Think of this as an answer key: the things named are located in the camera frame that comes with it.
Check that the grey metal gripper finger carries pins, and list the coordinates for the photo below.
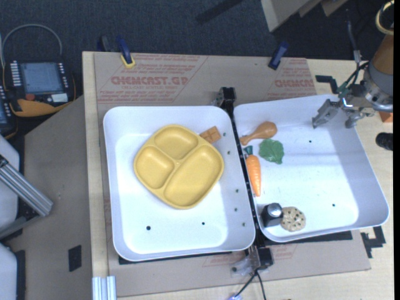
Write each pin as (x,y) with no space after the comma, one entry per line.
(325,112)
(353,119)

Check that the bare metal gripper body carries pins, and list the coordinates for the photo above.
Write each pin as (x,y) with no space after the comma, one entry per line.
(359,100)

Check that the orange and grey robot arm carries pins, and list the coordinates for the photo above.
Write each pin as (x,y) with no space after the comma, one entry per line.
(385,58)

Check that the brown chicken drumstick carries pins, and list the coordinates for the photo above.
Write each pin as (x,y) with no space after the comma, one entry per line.
(265,130)

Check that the green lettuce leaf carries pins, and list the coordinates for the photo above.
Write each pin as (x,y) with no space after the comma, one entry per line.
(272,151)

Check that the white plastic tray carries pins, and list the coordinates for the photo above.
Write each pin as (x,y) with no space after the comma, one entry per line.
(175,230)
(315,183)

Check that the orange carrot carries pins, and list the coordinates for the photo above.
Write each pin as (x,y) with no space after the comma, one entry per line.
(254,172)

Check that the thin black rod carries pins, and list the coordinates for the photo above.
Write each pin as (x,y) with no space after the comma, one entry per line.
(247,180)

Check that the beige chocolate chip cookie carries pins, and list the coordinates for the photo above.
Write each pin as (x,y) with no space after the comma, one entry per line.
(293,220)

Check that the brown biscuit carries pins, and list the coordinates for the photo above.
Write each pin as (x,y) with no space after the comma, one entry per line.
(212,133)

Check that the black can silver top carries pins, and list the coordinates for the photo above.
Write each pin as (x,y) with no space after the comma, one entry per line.
(271,217)

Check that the yellow divided plate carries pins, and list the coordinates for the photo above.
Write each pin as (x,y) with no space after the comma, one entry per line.
(187,173)

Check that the brown cardboard board red print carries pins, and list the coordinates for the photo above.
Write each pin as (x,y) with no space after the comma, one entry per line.
(175,86)

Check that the black cylinder on white bracket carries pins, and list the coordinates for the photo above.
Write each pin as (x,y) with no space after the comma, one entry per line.
(385,141)

